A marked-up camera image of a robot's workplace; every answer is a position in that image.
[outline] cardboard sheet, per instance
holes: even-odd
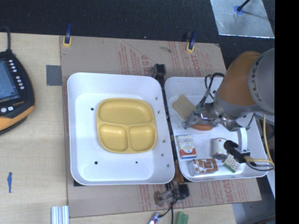
[[[64,135],[67,166],[67,189],[70,217],[140,212],[167,209],[158,206],[154,193],[166,191],[165,185],[81,186],[70,172],[67,79],[76,72],[123,75],[148,75],[154,64],[165,64],[165,78],[204,77],[225,73],[217,44],[196,43],[193,53],[186,52],[186,42],[129,40],[114,38],[72,37],[64,46],[60,37]],[[189,182],[190,196],[174,208],[260,201],[256,178]]]

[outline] wooden table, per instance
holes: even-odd
[[[0,51],[7,34],[0,33]],[[11,34],[11,49],[25,66],[36,93],[35,110],[15,129],[0,136],[0,223],[48,224],[53,206],[68,205],[61,86],[47,86],[46,65],[60,65],[58,35]],[[12,173],[11,193],[7,177]],[[188,224],[233,224],[231,204],[175,209]],[[148,223],[153,212],[71,218],[71,224]],[[171,213],[159,220],[171,223]]]

